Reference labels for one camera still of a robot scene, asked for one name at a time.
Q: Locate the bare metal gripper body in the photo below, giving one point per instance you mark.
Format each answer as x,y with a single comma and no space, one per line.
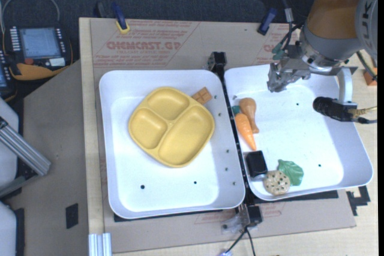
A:
295,66

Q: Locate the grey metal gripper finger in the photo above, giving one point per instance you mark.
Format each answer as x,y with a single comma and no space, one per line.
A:
273,79
288,81

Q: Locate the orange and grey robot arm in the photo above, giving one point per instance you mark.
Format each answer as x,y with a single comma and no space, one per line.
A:
336,9

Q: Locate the tan chicken drumstick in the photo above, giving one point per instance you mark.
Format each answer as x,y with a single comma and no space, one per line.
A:
249,111

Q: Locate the orange carrot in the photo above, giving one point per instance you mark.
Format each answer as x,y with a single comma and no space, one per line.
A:
245,130

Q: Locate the white plastic tray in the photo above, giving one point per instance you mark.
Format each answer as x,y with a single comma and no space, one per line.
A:
303,141
168,189

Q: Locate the thin black rod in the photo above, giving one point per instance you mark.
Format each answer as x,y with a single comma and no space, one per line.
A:
237,141

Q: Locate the brown chocolate biscuit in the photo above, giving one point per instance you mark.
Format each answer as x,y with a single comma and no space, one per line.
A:
201,96

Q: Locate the black cube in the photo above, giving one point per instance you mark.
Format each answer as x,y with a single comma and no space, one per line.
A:
256,163

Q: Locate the green lettuce leaf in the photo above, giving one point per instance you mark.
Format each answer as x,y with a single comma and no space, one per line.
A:
292,172

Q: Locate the brown cardboard board red print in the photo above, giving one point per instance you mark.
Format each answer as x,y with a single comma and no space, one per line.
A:
186,39

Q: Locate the beige chocolate chip cookie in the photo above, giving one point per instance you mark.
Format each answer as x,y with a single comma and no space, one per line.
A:
276,183

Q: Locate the yellow divided plate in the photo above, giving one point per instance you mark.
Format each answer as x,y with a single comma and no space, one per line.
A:
171,126

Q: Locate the black cylinder on white bracket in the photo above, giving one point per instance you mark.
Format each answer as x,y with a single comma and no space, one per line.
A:
333,109

